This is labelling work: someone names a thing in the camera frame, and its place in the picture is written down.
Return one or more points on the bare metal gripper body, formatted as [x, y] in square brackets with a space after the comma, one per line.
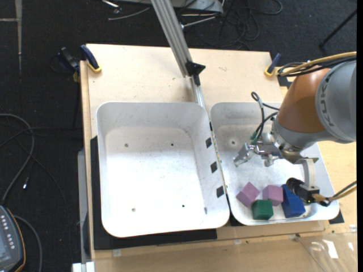
[269, 147]

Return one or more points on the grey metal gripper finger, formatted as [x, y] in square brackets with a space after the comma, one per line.
[270, 159]
[243, 154]

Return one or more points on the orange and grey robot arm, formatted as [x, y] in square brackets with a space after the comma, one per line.
[306, 106]

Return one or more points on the white plastic tray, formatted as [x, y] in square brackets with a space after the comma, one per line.
[153, 169]
[255, 174]

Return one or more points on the purple cube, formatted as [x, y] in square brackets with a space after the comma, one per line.
[273, 194]
[248, 193]

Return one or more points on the blue block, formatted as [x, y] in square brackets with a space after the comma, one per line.
[292, 205]

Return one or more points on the green cube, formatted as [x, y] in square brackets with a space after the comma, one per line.
[262, 210]

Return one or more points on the pale wood board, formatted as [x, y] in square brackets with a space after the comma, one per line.
[141, 75]

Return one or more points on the black cylinder on white bracket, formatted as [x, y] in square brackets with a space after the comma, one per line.
[300, 188]

